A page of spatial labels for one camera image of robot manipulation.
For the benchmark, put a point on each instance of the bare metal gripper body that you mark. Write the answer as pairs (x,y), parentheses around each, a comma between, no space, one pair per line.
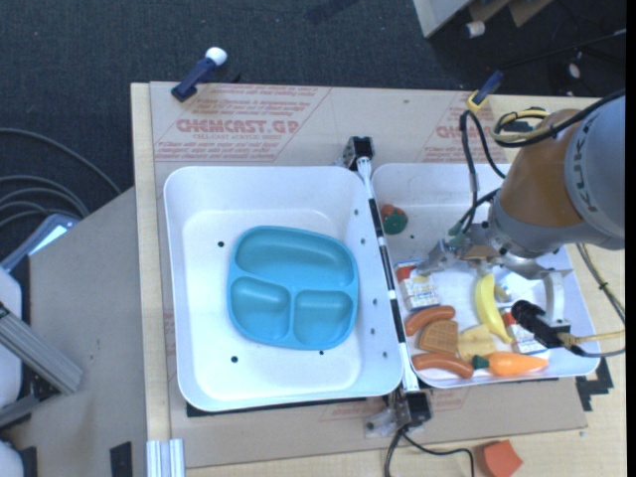
(479,250)

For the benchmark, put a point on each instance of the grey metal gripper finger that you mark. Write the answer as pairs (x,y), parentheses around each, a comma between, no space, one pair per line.
(483,268)
(439,256)

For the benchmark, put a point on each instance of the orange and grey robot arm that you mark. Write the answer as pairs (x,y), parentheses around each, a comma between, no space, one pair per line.
(556,182)

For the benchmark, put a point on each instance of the white and red small carton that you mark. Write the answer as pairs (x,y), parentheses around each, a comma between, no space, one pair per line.
(523,342)
(422,293)

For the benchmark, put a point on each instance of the yellow banana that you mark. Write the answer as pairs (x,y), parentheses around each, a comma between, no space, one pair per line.
(489,311)

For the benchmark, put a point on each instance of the thin black and white rod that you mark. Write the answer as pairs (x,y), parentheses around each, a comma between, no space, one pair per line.
(382,246)

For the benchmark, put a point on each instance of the red and green toy fruit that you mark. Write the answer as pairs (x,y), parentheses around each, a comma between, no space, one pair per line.
(394,219)

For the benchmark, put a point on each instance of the orange toy sausage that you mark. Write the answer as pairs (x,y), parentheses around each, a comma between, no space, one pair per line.
(442,365)
(429,318)

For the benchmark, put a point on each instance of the white plastic tray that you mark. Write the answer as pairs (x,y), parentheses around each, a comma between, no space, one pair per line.
(437,192)
(278,375)

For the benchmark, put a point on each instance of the yellow toy cheese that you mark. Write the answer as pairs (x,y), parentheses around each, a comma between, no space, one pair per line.
(476,343)

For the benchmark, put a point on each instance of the brown toy waffle biscuit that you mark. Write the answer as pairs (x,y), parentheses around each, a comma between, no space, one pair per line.
(439,338)

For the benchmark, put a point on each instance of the orange toy carrot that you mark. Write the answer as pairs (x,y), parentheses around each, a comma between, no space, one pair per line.
(517,364)

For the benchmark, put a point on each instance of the blue divided plate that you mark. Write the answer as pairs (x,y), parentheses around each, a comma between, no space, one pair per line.
(293,286)

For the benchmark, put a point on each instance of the orange wedge-shaped block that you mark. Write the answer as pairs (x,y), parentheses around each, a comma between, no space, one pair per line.
(499,459)

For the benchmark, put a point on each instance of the brown cardboard board red print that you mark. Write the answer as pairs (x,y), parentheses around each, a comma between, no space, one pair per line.
(298,117)

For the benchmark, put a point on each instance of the black cylinder on white bracket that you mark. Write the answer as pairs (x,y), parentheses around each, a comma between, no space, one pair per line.
(539,322)

